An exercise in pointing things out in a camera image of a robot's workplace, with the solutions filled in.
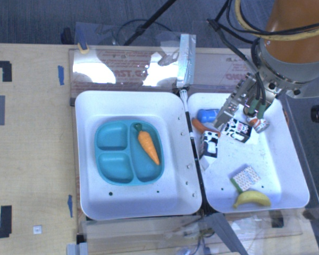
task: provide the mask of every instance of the banana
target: banana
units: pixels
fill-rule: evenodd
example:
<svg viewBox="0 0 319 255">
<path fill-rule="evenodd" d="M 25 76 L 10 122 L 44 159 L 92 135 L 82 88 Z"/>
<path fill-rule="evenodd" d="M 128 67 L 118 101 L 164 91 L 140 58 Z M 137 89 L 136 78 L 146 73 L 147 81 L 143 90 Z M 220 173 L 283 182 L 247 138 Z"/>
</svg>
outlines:
<svg viewBox="0 0 319 255">
<path fill-rule="evenodd" d="M 255 202 L 262 206 L 270 206 L 271 201 L 268 196 L 259 191 L 245 191 L 239 194 L 233 207 L 236 209 L 240 204 Z"/>
</svg>

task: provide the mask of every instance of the table surface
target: table surface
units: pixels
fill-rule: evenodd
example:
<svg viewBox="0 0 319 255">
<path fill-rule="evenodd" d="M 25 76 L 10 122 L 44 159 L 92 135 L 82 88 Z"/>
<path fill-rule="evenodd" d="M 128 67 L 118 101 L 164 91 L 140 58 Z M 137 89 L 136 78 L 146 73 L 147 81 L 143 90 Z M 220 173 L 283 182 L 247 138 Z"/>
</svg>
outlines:
<svg viewBox="0 0 319 255">
<path fill-rule="evenodd" d="M 0 96 L 5 96 L 5 124 L 0 125 L 0 208 L 12 206 L 12 233 L 0 239 L 0 254 L 65 254 L 66 245 L 76 241 L 73 108 L 69 105 L 71 48 L 0 44 L 0 61 L 12 63 L 12 82 L 2 81 L 0 69 Z M 201 54 L 221 51 L 197 49 Z M 64 85 L 58 79 L 58 66 L 64 67 Z M 69 196 L 73 200 L 72 217 Z M 267 254 L 264 250 L 319 254 L 309 221 L 302 215 L 298 218 L 302 233 L 244 239 L 242 243 L 252 254 Z M 42 226 L 41 234 L 33 233 L 37 225 Z M 215 253 L 229 252 L 220 245 L 211 244 Z"/>
</svg>

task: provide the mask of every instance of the black rod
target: black rod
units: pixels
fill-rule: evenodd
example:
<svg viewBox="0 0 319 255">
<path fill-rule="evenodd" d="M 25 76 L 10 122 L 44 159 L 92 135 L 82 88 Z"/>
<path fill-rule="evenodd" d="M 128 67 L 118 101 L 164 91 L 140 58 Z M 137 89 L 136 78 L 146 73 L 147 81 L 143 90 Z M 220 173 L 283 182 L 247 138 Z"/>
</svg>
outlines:
<svg viewBox="0 0 319 255">
<path fill-rule="evenodd" d="M 158 11 L 155 12 L 143 25 L 136 29 L 136 32 L 124 43 L 124 46 L 128 46 L 133 43 L 139 36 L 141 36 L 145 30 L 150 27 L 173 3 L 177 0 L 168 0 Z"/>
</svg>

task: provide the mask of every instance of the black corner marker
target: black corner marker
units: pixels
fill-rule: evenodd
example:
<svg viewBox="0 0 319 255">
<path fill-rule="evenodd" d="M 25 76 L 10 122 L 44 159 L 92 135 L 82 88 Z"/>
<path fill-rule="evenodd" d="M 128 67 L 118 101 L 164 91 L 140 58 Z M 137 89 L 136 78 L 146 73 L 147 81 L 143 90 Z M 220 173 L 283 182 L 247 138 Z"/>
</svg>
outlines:
<svg viewBox="0 0 319 255">
<path fill-rule="evenodd" d="M 12 206 L 1 206 L 0 238 L 10 237 L 12 233 Z"/>
<path fill-rule="evenodd" d="M 0 68 L 2 68 L 2 81 L 12 82 L 12 64 L 9 61 L 0 61 Z"/>
</svg>

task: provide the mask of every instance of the blue bowl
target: blue bowl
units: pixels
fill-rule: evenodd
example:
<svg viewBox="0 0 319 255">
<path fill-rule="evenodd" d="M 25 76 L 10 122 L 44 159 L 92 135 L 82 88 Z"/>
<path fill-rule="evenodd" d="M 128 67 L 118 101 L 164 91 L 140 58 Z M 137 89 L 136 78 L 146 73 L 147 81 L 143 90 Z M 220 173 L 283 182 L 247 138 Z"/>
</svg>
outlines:
<svg viewBox="0 0 319 255">
<path fill-rule="evenodd" d="M 154 143 L 159 165 L 143 150 L 135 124 L 142 124 Z M 95 134 L 95 157 L 100 176 L 111 184 L 143 185 L 157 181 L 164 171 L 163 148 L 158 131 L 140 120 L 119 120 L 102 124 Z"/>
</svg>

